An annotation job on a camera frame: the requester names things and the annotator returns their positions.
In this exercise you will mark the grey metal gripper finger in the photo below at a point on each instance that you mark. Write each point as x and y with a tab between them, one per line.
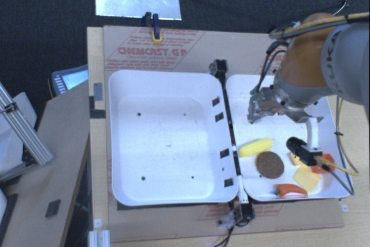
251	112
261	115

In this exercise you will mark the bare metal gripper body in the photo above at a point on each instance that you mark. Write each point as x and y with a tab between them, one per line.
270	102

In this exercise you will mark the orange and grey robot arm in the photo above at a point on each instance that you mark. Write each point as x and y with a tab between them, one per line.
326	58

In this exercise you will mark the white plastic tray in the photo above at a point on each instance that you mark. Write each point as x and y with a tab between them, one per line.
167	139
277	130

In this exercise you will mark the thin black and white rod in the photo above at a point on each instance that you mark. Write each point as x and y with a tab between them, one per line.
231	130

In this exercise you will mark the yellow corn cob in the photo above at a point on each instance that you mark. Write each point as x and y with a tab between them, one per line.
255	147

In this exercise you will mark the brown round biscuit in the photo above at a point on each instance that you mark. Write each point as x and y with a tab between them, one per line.
269	165

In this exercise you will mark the small pale yellow piece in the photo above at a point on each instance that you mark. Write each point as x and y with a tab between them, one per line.
295	159

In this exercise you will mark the yellow cheese slice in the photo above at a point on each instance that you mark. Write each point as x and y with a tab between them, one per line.
307	180

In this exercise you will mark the orange carrot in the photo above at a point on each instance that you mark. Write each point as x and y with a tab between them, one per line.
290	190

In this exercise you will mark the orange red toy pepper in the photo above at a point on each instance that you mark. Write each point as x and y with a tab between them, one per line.
329	161

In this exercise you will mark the brown cardboard board red print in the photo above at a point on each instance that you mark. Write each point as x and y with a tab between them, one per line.
185	46

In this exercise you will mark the black cylinder on white bracket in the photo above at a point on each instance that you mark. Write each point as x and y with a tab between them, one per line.
306	151

